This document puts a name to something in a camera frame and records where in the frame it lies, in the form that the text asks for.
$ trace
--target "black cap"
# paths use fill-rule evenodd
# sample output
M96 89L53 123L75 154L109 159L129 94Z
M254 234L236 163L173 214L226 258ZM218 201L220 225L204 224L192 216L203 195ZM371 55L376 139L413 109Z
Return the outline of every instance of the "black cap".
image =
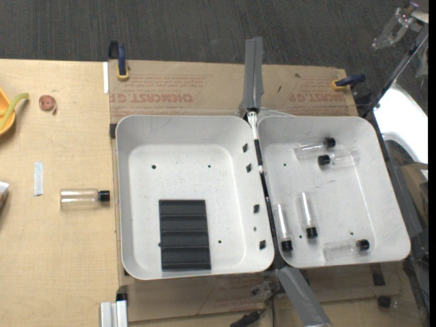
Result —
M318 232L316 231L315 227L307 228L306 235L307 235L307 238L315 238L315 237L318 237Z
M318 164L320 166L325 166L330 163L330 157L328 155L320 155L318 156Z
M281 241L281 249L283 250L283 252L292 251L292 241L291 240Z
M392 303L392 299L388 296L378 296L377 303L379 307L389 309Z
M98 192L98 200L105 202L110 200L110 191L109 190L101 190Z
M359 246L359 250L361 251L366 251L369 249L369 241L368 240L357 240L358 246Z
M336 140L331 137L325 137L323 143L327 148L333 148L336 145Z

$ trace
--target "dark floor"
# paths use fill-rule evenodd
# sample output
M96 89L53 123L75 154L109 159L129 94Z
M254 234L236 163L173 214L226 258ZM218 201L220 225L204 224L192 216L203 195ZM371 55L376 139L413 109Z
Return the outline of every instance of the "dark floor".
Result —
M105 61L110 40L130 59L244 63L262 36L264 64L324 65L365 73L380 91L417 35L371 52L408 0L0 0L0 58ZM414 59L401 84L428 111Z

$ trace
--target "yellow bowl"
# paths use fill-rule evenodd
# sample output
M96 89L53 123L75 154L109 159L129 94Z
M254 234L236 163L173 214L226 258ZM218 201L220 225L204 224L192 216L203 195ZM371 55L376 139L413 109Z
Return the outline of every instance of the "yellow bowl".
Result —
M10 100L7 98L7 95L3 92L3 90L0 88L0 112L3 112L6 110L10 105ZM15 121L15 110L12 112L11 116L9 116L9 119L6 122L5 127L0 131L0 136L5 134L9 128L12 127Z

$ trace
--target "transparent bottle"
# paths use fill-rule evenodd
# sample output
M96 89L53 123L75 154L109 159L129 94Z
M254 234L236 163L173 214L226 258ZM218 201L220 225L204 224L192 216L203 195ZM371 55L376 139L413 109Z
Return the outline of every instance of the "transparent bottle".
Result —
M319 154L322 149L329 149L336 146L336 140L331 137L325 137L322 142L314 142L311 144L301 144L294 148L295 155L299 159L308 158Z
M277 238L279 239L281 249L283 252L290 252L293 249L293 235L287 219L286 205L276 204L272 207L272 213L274 215Z
M296 197L296 203L300 224L306 232L307 238L317 238L318 231L313 216L313 204L310 193L308 191L299 193Z
M95 188L61 189L61 208L96 208L110 201L110 191Z
M331 243L326 243L322 249L326 260L335 260L343 258L356 258L362 252L369 249L369 241L362 240L342 240Z
M378 296L377 303L380 309L402 320L406 317L409 320L423 322L427 317L426 309L419 307L412 298L407 299L402 296Z
M318 164L321 167L350 167L359 161L358 150L340 149L329 154L318 156Z

